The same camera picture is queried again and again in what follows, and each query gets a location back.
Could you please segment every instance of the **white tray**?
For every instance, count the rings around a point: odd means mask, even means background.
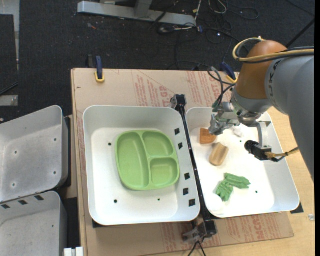
[[[200,144],[200,128],[209,128],[212,115],[210,107],[191,108],[186,113],[192,150],[198,168],[205,205],[211,214],[219,218],[292,211],[299,206],[300,198],[286,159],[280,162],[260,161],[245,149],[248,140],[258,142],[257,128],[240,125],[241,137],[233,128],[226,129],[215,143],[222,143],[229,152],[221,166],[209,162],[212,144]],[[259,121],[271,121],[265,113]],[[272,151],[282,153],[273,124],[268,126],[268,144]],[[234,188],[230,200],[217,203],[215,196],[224,173],[244,176],[250,182],[249,189]]]
[[[83,127],[89,212],[95,222],[104,226],[187,222],[199,215],[196,179],[177,111],[169,107],[95,105],[85,110]],[[175,185],[136,191],[122,184],[115,141],[121,133],[132,130],[156,130],[172,140],[180,167]]]
[[[0,255],[62,256],[67,213],[54,191],[0,204]]]
[[[0,125],[0,203],[60,187],[68,178],[68,128],[59,106]]]

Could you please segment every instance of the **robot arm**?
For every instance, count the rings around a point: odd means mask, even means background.
[[[220,135],[240,124],[256,127],[259,143],[248,141],[245,148],[257,159],[268,160],[271,148],[264,141],[268,124],[257,119],[274,106],[289,116],[293,135],[314,181],[314,49],[288,50],[275,41],[251,38],[235,47],[236,60],[241,60],[237,51],[250,40],[259,42],[243,58],[230,102],[222,102],[213,110],[216,114],[212,115],[209,131]]]

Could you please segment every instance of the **black hole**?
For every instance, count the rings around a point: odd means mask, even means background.
[[[189,194],[189,188],[184,188],[183,189],[183,195],[188,195]]]
[[[40,195],[35,195],[34,197],[35,197],[35,199],[37,199],[38,201],[43,201],[43,200],[44,200],[44,198],[43,198],[42,196],[40,196]]]
[[[19,202],[20,204],[22,204],[23,206],[28,204],[25,200],[20,200],[20,201],[18,201],[18,202]]]
[[[189,200],[189,207],[196,205],[196,199]]]
[[[7,205],[7,204],[3,204],[3,205],[1,205],[4,209],[9,209],[10,208],[10,206],[9,205]]]
[[[185,180],[190,179],[190,173],[185,173],[185,174],[184,174],[184,179],[185,179]]]

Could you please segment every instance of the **cardboard sheet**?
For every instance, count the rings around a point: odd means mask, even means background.
[[[85,109],[93,105],[168,107],[175,94],[186,95],[188,109],[211,107],[220,95],[220,83],[207,72],[200,71],[118,69],[105,69],[105,82],[97,83],[94,72],[94,69],[89,68],[76,68],[71,72],[80,161],[79,186],[82,187],[79,193],[82,199],[80,203],[83,204],[83,220],[80,218],[80,224],[84,224],[81,227],[81,241],[85,253],[89,256],[142,256],[190,250],[193,244],[182,240],[182,234],[192,230],[190,223],[93,227],[88,207],[82,118]],[[230,92],[226,93],[223,100],[228,101],[230,95]],[[204,248],[294,236],[286,212],[221,218],[215,220],[215,224],[218,234],[205,239],[202,245]]]

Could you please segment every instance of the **dark background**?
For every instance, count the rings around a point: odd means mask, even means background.
[[[232,58],[239,41],[261,36],[286,46],[315,17],[315,0],[223,0],[225,14],[216,13],[224,10],[219,1],[210,1],[211,9],[202,1],[197,25],[203,33],[192,28],[163,35],[157,33],[161,23],[77,13],[78,2],[20,1],[18,71],[13,17],[0,15],[0,90],[19,82],[6,93],[19,96],[18,106],[0,106],[4,122],[51,105],[71,115],[70,70],[85,68],[88,55],[101,56],[105,69],[205,71],[225,61],[240,71]],[[199,4],[175,2],[153,1],[150,9],[195,15]],[[290,48],[314,45],[313,23]]]

